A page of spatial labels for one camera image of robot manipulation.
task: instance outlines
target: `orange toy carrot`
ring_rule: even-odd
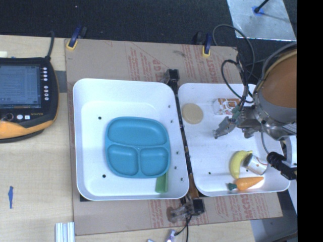
[[[263,176],[241,177],[235,181],[235,184],[229,183],[228,188],[230,191],[235,188],[237,188],[238,190],[246,190],[262,180]]]

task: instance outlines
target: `wooden table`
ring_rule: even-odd
[[[44,57],[50,38],[0,35],[8,57]],[[64,39],[51,53],[55,70],[65,71]],[[73,221],[67,94],[60,93],[54,125],[36,137],[0,144],[0,241],[55,241],[55,224]],[[12,186],[13,208],[8,192]],[[168,228],[76,236],[75,241],[164,242]],[[186,240],[186,232],[176,242]],[[189,241],[254,241],[250,221],[189,227]]]

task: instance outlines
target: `round beige disc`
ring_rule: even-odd
[[[203,119],[203,111],[198,105],[188,103],[182,107],[182,116],[186,122],[198,124]]]

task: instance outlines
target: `white tray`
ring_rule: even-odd
[[[231,87],[238,94],[243,93],[243,85],[232,84]],[[214,139],[212,131],[219,127],[219,123],[226,115],[215,115],[212,102],[218,98],[236,98],[226,84],[183,84],[179,88],[178,95],[181,107],[187,103],[195,103],[204,114],[203,120],[196,125],[189,124],[183,119],[195,185],[202,194],[213,197],[278,192],[288,188],[290,181],[269,166],[263,175],[264,180],[259,184],[245,191],[229,191],[227,183],[234,181],[230,175],[229,161],[234,152],[252,150],[254,155],[266,160],[267,154],[263,148],[260,133],[257,132],[254,137],[246,139],[242,130],[235,128],[229,134]],[[278,141],[264,135],[264,142],[269,151],[282,154]],[[240,171],[240,177],[256,176],[250,171],[247,172],[244,167],[241,167]]]
[[[82,79],[73,87],[77,187],[93,201],[178,199],[189,180],[175,96],[163,83]],[[155,192],[156,178],[126,178],[112,173],[104,152],[108,123],[120,116],[159,121],[168,131],[171,162],[168,191]]]

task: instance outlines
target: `dark floor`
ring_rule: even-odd
[[[283,0],[297,36],[297,0]],[[191,44],[196,32],[232,25],[227,0],[0,0],[0,35],[71,37],[76,26],[85,38]],[[219,30],[219,44],[236,46],[247,62],[250,50],[233,29]],[[288,42],[251,40],[256,60]]]

